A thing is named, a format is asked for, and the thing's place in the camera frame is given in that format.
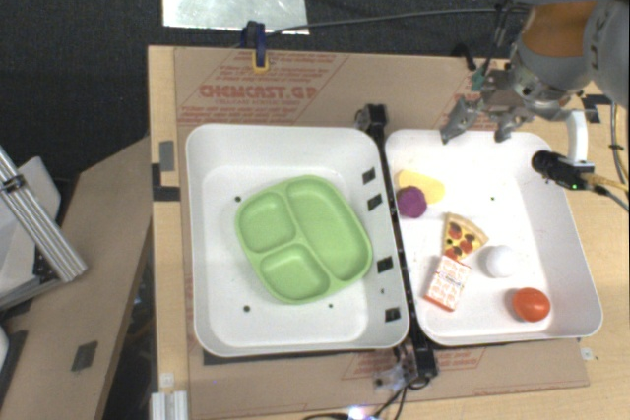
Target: yellow clip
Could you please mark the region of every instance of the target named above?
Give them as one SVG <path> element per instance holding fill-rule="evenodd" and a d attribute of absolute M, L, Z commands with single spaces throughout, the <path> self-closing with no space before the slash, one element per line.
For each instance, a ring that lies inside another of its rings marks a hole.
<path fill-rule="evenodd" d="M 269 70 L 269 55 L 265 55 L 265 65 L 263 67 L 259 67 L 256 65 L 256 51 L 252 52 L 252 67 L 254 69 L 255 74 L 264 74 Z"/>

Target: white tray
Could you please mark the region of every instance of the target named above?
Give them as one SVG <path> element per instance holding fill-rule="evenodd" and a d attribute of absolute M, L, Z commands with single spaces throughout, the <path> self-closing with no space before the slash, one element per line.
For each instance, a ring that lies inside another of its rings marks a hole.
<path fill-rule="evenodd" d="M 186 157 L 195 332 L 204 348 L 235 357 L 388 348 L 405 338 L 409 311 L 379 153 L 369 137 L 348 128 L 210 124 L 190 134 Z M 364 183 L 372 170 L 374 179 Z M 290 305 L 266 290 L 241 250 L 235 199 L 305 174 L 326 178 L 345 196 L 372 243 L 373 264 L 327 298 Z M 382 203 L 368 210 L 378 195 Z M 379 273 L 387 258 L 392 266 Z"/>
<path fill-rule="evenodd" d="M 467 132 L 443 146 L 437 131 L 402 130 L 387 142 L 392 177 L 403 169 L 440 180 L 445 198 L 419 219 L 401 218 L 401 230 L 420 326 L 437 343 L 468 345 L 579 337 L 601 325 L 601 306 L 564 190 L 546 184 L 531 159 L 549 146 L 539 137 L 515 133 L 496 144 L 491 132 Z M 508 278 L 485 271 L 480 249 L 465 259 L 472 267 L 455 312 L 426 301 L 432 272 L 442 253 L 444 214 L 458 213 L 489 237 L 487 246 L 509 245 L 521 267 Z M 510 300 L 521 287 L 535 287 L 551 301 L 537 323 L 519 321 Z"/>

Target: blue clamp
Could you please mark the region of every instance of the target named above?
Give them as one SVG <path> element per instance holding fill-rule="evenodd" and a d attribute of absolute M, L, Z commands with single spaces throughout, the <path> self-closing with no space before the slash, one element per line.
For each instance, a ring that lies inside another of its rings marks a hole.
<path fill-rule="evenodd" d="M 269 70 L 264 23 L 247 22 L 247 26 L 240 33 L 240 47 L 255 49 L 252 53 L 254 72 L 262 73 Z"/>

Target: toy food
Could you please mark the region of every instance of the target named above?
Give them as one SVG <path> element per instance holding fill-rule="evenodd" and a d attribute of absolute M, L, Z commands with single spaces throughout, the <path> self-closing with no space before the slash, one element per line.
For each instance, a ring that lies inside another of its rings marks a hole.
<path fill-rule="evenodd" d="M 505 278 L 516 272 L 519 267 L 519 257 L 512 247 L 497 245 L 486 254 L 485 266 L 495 278 Z"/>
<path fill-rule="evenodd" d="M 401 170 L 396 175 L 396 184 L 401 189 L 409 186 L 418 188 L 424 193 L 424 198 L 429 205 L 438 203 L 446 193 L 444 184 L 439 180 L 410 170 Z"/>
<path fill-rule="evenodd" d="M 471 267 L 442 256 L 424 299 L 449 312 L 455 311 L 470 274 Z"/>
<path fill-rule="evenodd" d="M 418 218 L 426 212 L 424 193 L 414 186 L 401 189 L 396 194 L 398 210 L 405 217 Z"/>
<path fill-rule="evenodd" d="M 454 213 L 446 214 L 444 254 L 455 261 L 473 253 L 488 241 L 488 237 L 481 229 L 468 219 Z"/>
<path fill-rule="evenodd" d="M 517 315 L 527 322 L 541 321 L 551 310 L 549 298 L 532 287 L 519 289 L 512 298 L 512 306 Z"/>

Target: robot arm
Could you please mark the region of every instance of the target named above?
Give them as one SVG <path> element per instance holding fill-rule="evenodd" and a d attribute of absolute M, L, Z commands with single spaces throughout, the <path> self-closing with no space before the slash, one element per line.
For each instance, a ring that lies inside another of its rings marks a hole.
<path fill-rule="evenodd" d="M 589 81 L 628 108 L 628 0 L 508 1 L 532 6 L 510 63 L 482 75 L 479 100 L 458 102 L 445 144 L 481 112 L 497 123 L 497 142 L 536 116 L 572 122 L 564 107 Z"/>

